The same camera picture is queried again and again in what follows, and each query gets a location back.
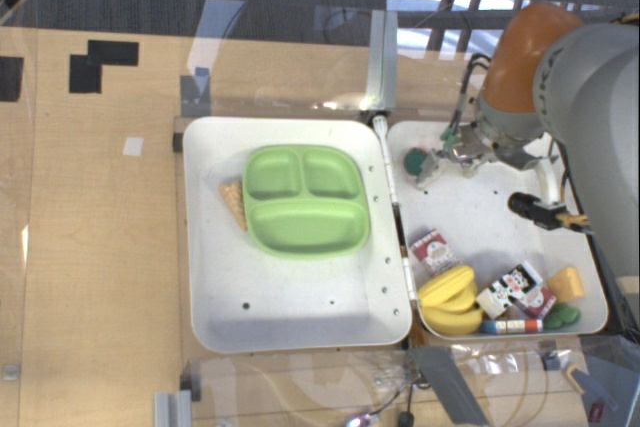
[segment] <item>wooden table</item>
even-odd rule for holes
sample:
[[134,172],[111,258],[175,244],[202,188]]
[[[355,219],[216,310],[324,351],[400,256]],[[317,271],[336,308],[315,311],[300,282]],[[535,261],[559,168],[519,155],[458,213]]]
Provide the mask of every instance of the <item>wooden table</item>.
[[[0,171],[12,177],[5,182],[10,201],[0,219],[11,229],[3,231],[2,242],[16,254],[15,233],[28,224],[30,234],[26,290],[21,278],[17,287],[0,289],[0,326],[7,326],[0,332],[0,364],[21,359],[22,365],[19,381],[0,382],[0,424],[152,425],[154,393],[178,389],[185,355],[217,365],[210,390],[216,382],[235,383],[234,404],[195,405],[197,427],[215,425],[213,417],[223,412],[234,425],[306,426],[340,425],[362,411],[361,397],[345,396],[342,409],[331,410],[299,383],[339,383],[360,368],[350,367],[349,358],[367,351],[321,351],[313,356],[310,378],[295,355],[224,358],[185,334],[171,141],[193,39],[1,31],[0,55],[25,57],[25,80],[37,75],[37,92],[35,98],[23,94],[18,104],[0,104],[7,142]],[[86,54],[89,39],[139,42],[139,65],[103,67],[102,94],[70,94],[69,55]],[[367,59],[367,49],[356,47],[225,42],[211,74],[214,112],[255,115],[278,101],[288,106],[280,107],[281,115],[294,116],[345,93],[357,99]],[[399,102],[424,116],[448,116],[457,99],[459,62],[427,56],[422,62],[403,59],[398,68]],[[140,156],[123,154],[130,137],[143,138]],[[15,258],[0,265],[6,275],[24,275],[24,262]],[[579,348],[575,339],[562,343]],[[574,354],[580,362],[579,351]],[[539,367],[465,375],[497,425],[510,416],[509,425],[523,424],[534,415],[531,425],[586,425],[579,396],[559,373],[550,373],[546,386]],[[361,375],[368,386],[370,378]],[[417,426],[449,425],[432,391],[417,392],[414,400]],[[386,411],[383,424],[394,425],[397,412]]]

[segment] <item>yellow banana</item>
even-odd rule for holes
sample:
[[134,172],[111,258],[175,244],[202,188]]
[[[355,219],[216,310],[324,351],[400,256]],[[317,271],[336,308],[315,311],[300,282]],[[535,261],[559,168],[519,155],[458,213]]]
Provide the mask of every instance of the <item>yellow banana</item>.
[[464,313],[473,308],[476,302],[476,295],[478,294],[478,287],[475,282],[471,282],[467,287],[459,294],[454,295],[448,301],[433,306],[438,310],[446,311],[449,313]]
[[465,313],[449,313],[437,308],[422,308],[422,316],[435,332],[445,336],[464,336],[478,330],[482,310],[473,308]]
[[473,269],[458,265],[436,276],[420,287],[418,298],[422,306],[442,304],[462,292],[473,281]]

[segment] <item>bunch of bananas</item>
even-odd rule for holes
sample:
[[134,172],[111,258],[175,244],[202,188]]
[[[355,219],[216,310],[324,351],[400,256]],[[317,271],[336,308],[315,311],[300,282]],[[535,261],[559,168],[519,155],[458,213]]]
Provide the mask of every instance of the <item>bunch of bananas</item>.
[[446,336],[478,330],[482,310],[475,305],[478,288],[473,279],[473,269],[459,265],[420,287],[420,312],[429,327]]

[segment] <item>green divided plate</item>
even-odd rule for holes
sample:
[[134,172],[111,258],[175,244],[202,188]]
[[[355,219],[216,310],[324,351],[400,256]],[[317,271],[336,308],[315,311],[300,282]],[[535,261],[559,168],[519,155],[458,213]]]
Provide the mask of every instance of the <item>green divided plate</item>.
[[244,167],[242,192],[251,238],[272,255],[344,255],[369,237],[362,177],[334,148],[260,148]]

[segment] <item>white tray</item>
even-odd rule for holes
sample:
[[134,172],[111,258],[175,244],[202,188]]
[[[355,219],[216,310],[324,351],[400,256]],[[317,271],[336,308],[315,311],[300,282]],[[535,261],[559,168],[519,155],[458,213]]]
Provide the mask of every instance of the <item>white tray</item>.
[[[445,127],[446,123],[407,121],[394,125],[389,131],[407,243],[411,245],[429,229],[437,228],[455,254],[473,267],[479,287],[524,260],[531,262],[543,278],[573,265],[580,273],[585,291],[584,298],[572,303],[580,309],[581,318],[576,324],[550,331],[545,336],[600,331],[607,321],[608,308],[586,238],[564,229],[543,230],[507,207],[507,200],[514,192],[540,195],[534,171],[516,171],[501,163],[485,164],[468,179],[451,166],[427,188],[427,194],[418,190],[415,178],[404,170],[404,157],[414,147],[441,147],[439,136]],[[527,149],[534,155],[546,155],[548,147],[549,139],[543,139]],[[560,175],[561,166],[557,167]],[[413,255],[410,258],[416,285],[420,287],[428,280],[428,273]],[[495,335],[470,338],[484,337],[498,338]]]
[[[202,118],[184,134],[193,330],[222,353],[388,345],[411,324],[378,139],[351,121]],[[358,165],[371,235],[355,253],[292,260],[260,251],[218,186],[262,146],[318,144]]]

